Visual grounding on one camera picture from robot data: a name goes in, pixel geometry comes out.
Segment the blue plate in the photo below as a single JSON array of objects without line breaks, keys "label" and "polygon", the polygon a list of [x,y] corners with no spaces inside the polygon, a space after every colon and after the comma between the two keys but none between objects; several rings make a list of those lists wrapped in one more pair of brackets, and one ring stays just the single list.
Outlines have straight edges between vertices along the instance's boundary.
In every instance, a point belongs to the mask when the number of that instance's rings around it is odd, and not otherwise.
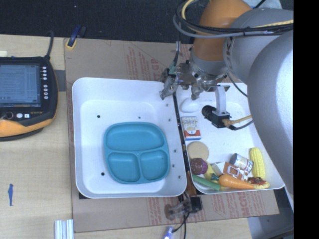
[{"label": "blue plate", "polygon": [[124,122],[104,134],[105,160],[111,176],[121,183],[159,181],[169,172],[167,140],[162,130],[148,122]]}]

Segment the black floor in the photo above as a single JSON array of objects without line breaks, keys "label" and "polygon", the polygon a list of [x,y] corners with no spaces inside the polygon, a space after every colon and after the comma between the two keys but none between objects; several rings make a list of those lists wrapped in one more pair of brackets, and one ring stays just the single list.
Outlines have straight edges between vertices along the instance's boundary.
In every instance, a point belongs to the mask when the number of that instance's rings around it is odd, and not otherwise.
[{"label": "black floor", "polygon": [[[0,0],[0,34],[69,37],[75,25],[85,38],[175,42],[172,17],[181,0]],[[280,0],[294,10],[294,0]],[[182,42],[189,42],[183,37]]]}]

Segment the white can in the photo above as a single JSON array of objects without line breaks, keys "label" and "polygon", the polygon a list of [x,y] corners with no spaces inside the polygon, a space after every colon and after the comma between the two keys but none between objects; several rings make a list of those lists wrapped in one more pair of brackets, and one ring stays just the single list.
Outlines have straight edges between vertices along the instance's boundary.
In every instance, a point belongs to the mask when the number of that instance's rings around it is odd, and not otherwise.
[{"label": "white can", "polygon": [[248,158],[245,158],[237,153],[234,153],[231,156],[229,163],[239,167],[242,170],[246,170],[248,172],[251,171],[254,165],[254,162],[252,160],[249,160]]}]

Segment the light wood surface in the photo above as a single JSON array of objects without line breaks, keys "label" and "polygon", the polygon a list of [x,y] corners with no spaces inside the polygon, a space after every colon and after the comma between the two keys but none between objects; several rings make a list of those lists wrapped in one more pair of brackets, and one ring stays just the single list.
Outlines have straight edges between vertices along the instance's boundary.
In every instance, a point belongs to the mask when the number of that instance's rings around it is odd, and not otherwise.
[{"label": "light wood surface", "polygon": [[[0,51],[7,51],[8,56],[44,56],[48,46],[49,37],[0,35]],[[65,70],[63,38],[54,38],[50,56],[54,69]],[[52,239],[54,221],[72,219],[65,92],[59,92],[58,113],[51,125],[31,137],[0,142],[0,173],[0,239]],[[161,239],[166,229],[155,226],[76,233],[74,238]],[[186,229],[187,239],[251,238],[246,218],[187,223]],[[174,239],[183,238],[183,228],[173,235]]]}]

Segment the cardboard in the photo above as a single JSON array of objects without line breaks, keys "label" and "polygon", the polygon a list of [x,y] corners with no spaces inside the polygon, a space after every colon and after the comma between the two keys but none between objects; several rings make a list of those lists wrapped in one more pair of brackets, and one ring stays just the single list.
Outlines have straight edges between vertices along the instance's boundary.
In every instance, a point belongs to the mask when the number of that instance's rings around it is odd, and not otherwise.
[{"label": "cardboard", "polygon": [[[189,58],[189,48],[190,45],[181,45],[179,62]],[[164,213],[165,207],[179,203],[178,197],[87,199],[79,194],[75,183],[71,93],[73,83],[81,77],[157,81],[174,56],[175,44],[169,43],[78,39],[73,50],[65,48],[72,207],[76,233],[182,222],[180,218],[171,221]],[[272,190],[200,195],[200,197],[203,210],[190,215],[187,222],[279,213]]]}]

